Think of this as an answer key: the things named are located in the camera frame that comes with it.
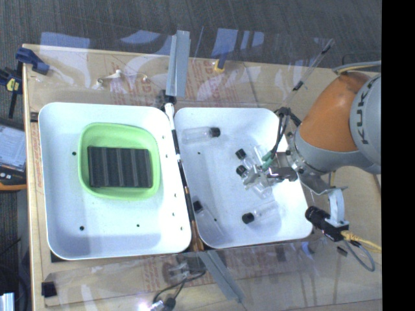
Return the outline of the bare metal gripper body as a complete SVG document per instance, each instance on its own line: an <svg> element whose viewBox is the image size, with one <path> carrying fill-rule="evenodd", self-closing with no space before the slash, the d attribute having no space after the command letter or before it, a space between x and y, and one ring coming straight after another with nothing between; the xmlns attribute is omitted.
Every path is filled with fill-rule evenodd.
<svg viewBox="0 0 415 311"><path fill-rule="evenodd" d="M278 152L275 155L271 164L271 172L271 176L277 179L287 179L288 181L298 179L297 172L291 167L285 152Z"/></svg>

